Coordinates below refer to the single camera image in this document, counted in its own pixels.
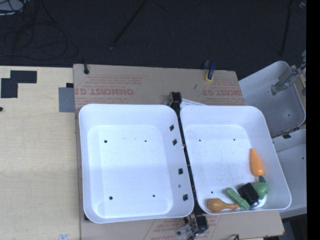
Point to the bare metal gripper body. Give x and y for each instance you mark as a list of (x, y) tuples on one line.
[(297, 74)]

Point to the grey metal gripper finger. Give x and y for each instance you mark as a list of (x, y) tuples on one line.
[(285, 76), (277, 89)]

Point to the orange carrot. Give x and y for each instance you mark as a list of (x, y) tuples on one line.
[(256, 162)]

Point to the white plastic tray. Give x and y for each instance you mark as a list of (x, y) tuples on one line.
[(130, 169), (220, 159)]

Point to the black box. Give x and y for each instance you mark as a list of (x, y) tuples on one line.
[(248, 192)]

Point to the thin black rod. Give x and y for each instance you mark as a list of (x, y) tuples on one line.
[(186, 156)]

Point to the green ridged vegetable stick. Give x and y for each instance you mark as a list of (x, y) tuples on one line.
[(237, 198)]

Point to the brown cardboard board red print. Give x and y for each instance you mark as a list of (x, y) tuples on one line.
[(155, 84)]

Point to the tan chicken drumstick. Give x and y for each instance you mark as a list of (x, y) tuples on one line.
[(217, 205)]

